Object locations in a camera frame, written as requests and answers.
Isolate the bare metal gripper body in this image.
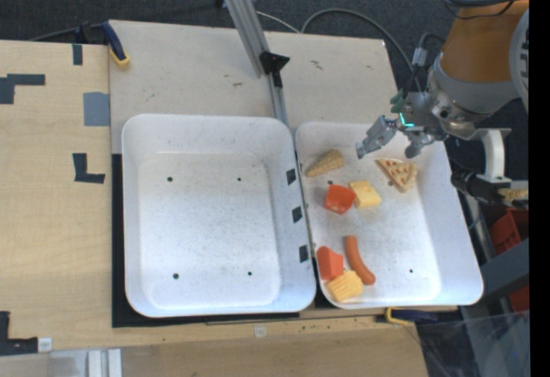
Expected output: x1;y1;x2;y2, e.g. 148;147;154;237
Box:
397;91;483;141

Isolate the toy pizza slice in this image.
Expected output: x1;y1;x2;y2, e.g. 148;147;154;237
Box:
375;157;419;194

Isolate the tan waffle wedge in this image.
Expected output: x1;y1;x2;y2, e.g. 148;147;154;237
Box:
303;149;345;179

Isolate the yellow cheese block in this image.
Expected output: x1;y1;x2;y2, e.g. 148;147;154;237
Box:
348;179;382;210

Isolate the orange-red box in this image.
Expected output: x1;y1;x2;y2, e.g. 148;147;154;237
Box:
322;184;358;216

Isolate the white plastic tray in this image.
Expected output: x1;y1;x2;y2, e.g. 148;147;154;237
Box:
120;112;318;319
294;120;486;311

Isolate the orange toy sausage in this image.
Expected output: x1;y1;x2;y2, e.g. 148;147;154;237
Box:
344;234;377;287

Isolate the orange-red wedge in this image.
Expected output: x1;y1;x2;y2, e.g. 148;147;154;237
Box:
315;245;345;282

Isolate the yellow ridged block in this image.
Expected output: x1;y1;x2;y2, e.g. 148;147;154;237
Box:
327;270;365;304

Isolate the black cylinder on white bracket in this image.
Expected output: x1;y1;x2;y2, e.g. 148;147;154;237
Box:
449;128;515;207

